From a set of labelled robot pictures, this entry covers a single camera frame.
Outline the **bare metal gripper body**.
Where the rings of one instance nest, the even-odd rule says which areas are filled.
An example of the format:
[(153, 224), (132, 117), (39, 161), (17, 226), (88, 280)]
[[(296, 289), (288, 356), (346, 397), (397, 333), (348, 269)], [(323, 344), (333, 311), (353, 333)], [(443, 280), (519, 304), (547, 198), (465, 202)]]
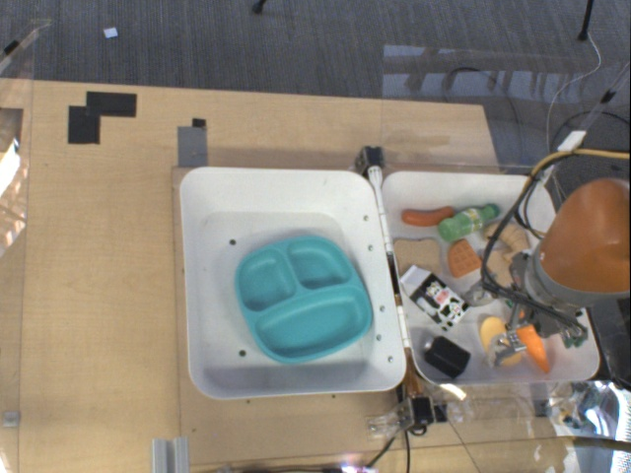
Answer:
[(515, 291), (538, 305), (520, 304), (521, 324), (533, 325), (542, 338), (559, 335), (564, 344), (583, 344), (588, 339), (588, 329), (579, 321), (581, 308), (572, 302), (574, 296), (545, 274), (536, 254), (519, 252), (510, 272)]

